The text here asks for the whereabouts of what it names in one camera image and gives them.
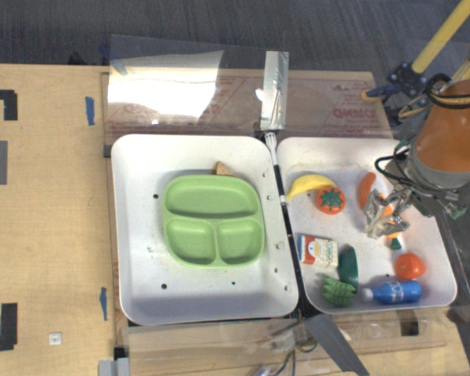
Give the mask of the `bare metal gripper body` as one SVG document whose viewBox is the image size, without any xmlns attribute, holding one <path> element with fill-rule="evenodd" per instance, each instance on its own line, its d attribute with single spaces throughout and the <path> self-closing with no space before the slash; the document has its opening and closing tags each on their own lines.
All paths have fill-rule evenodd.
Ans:
<svg viewBox="0 0 470 376">
<path fill-rule="evenodd" d="M 422 215 L 461 214 L 461 198 L 456 187 L 444 188 L 440 180 L 432 182 L 423 167 L 413 158 L 391 159 L 384 167 L 385 178 L 393 185 L 393 193 L 402 193 L 405 205 Z"/>
</svg>

